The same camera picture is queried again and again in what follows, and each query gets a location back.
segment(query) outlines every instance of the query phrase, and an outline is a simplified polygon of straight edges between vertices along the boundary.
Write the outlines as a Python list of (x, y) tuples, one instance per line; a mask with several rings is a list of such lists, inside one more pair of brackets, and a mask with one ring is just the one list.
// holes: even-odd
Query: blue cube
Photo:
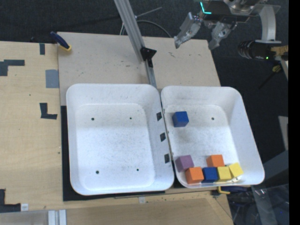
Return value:
[(202, 183), (213, 183), (218, 180), (218, 173), (216, 167), (204, 167), (202, 169), (204, 180)]
[(176, 112), (172, 116), (174, 127), (185, 127), (188, 124), (188, 114), (186, 111)]

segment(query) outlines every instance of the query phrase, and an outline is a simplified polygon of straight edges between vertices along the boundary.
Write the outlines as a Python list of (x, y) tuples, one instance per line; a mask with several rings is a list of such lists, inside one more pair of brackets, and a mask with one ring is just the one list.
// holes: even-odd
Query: metal pole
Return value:
[[(116, 7), (119, 11), (119, 14), (121, 16), (121, 19), (124, 23), (124, 27), (126, 29), (126, 32), (129, 36), (130, 42), (133, 46), (133, 49), (135, 51), (135, 54), (139, 60), (139, 62), (143, 62), (143, 57), (141, 54), (141, 49), (145, 47), (141, 32), (139, 30), (139, 27), (137, 25), (135, 15), (132, 11), (132, 8), (130, 6), (129, 0), (114, 0)], [(154, 70), (152, 67), (148, 65), (148, 61), (145, 61), (145, 66), (147, 70), (147, 76), (149, 80), (149, 84), (156, 86), (155, 76), (154, 76)]]

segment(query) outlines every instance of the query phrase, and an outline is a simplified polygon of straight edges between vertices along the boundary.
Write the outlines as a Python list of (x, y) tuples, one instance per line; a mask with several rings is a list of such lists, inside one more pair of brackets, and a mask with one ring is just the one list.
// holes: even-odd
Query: gray tape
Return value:
[(58, 70), (46, 70), (46, 88), (59, 88)]
[(39, 44), (39, 54), (45, 55), (45, 44), (43, 44), (43, 43)]

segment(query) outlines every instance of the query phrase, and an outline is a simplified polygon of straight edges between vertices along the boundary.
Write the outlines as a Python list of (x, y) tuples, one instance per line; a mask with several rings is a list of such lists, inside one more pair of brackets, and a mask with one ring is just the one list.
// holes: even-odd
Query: black bracket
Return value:
[(153, 63), (152, 63), (152, 58), (153, 56), (156, 54), (156, 50), (150, 49), (150, 48), (146, 48), (146, 47), (142, 47), (141, 48), (141, 55), (144, 61), (148, 61), (148, 66), (150, 68), (153, 67)]

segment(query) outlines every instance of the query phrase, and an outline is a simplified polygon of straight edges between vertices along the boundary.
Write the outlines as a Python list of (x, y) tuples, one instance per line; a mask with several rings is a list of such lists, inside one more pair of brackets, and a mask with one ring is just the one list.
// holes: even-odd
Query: table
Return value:
[[(65, 105), (66, 89), (87, 81), (148, 83), (148, 79), (127, 36), (59, 34), (72, 45), (71, 53), (56, 44), (0, 42), (0, 62), (25, 62), (25, 66), (9, 65), (7, 76), (0, 76), (0, 188), (6, 189), (5, 203), (28, 204), (29, 211), (66, 209), (68, 220), (73, 221), (77, 216), (96, 216), (98, 207), (105, 208), (102, 216), (107, 217), (110, 210), (126, 214), (124, 211), (139, 206), (144, 206), (140, 207), (143, 213), (167, 209), (175, 215), (187, 205), (190, 212), (204, 207), (211, 211), (194, 219), (202, 216), (215, 224), (232, 224), (226, 196), (216, 199), (201, 188), (170, 188), (163, 195), (144, 197), (145, 204), (137, 196), (62, 200), (60, 106)], [(148, 48), (157, 50), (152, 60), (158, 90), (167, 85), (220, 86), (206, 40), (191, 40), (175, 49), (171, 38), (143, 39)], [(50, 70), (59, 71), (60, 88), (46, 87), (46, 71)], [(47, 103), (48, 114), (57, 114), (57, 118), (42, 119), (40, 103)]]

